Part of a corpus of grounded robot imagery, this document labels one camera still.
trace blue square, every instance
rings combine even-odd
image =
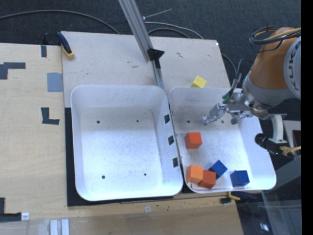
[[[218,179],[227,171],[227,167],[220,160],[217,160],[217,162],[209,168],[209,171],[215,172],[216,179]]]
[[[230,174],[230,179],[233,187],[242,187],[250,183],[246,170],[235,170]]]

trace white tray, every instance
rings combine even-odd
[[[218,121],[203,124],[202,116],[221,103],[228,91],[229,88],[173,88],[169,93],[183,172],[191,164],[209,169],[217,160],[228,168],[212,189],[186,183],[197,193],[271,189],[276,184],[276,174],[269,153],[254,141],[255,135],[262,132],[257,117],[232,125],[231,115],[225,113]],[[198,149],[186,149],[184,137],[188,132],[201,133],[202,145]],[[230,179],[234,170],[246,170],[250,183],[234,188]]]
[[[71,109],[75,183],[82,198],[160,197],[181,190],[182,173],[164,90],[81,85],[71,93]]]

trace yellow cube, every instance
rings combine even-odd
[[[197,76],[194,82],[192,83],[191,87],[204,88],[205,85],[206,85],[206,80],[200,76]]]

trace block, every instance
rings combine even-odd
[[[227,171],[227,167],[220,160],[217,160],[217,162],[209,168],[209,171],[214,171],[216,173],[216,179],[218,179]]]
[[[193,81],[191,87],[198,87],[203,88],[206,85],[206,80],[200,76],[196,76],[195,80]]]
[[[186,169],[186,181],[194,184],[198,184],[203,180],[203,167],[197,165],[190,165]]]
[[[198,186],[211,189],[215,183],[216,173],[209,170],[203,170],[203,180],[198,184]]]
[[[235,170],[230,174],[230,179],[233,187],[242,187],[250,183],[246,170]]]
[[[187,149],[197,149],[202,145],[200,132],[188,132],[185,136],[185,145]]]

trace orange cube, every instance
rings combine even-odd
[[[214,171],[203,170],[203,180],[198,184],[198,186],[211,189],[215,183],[216,173]]]
[[[197,149],[202,145],[200,132],[188,132],[185,136],[185,145],[187,149]]]
[[[186,170],[186,181],[198,184],[203,180],[203,167],[190,165]]]

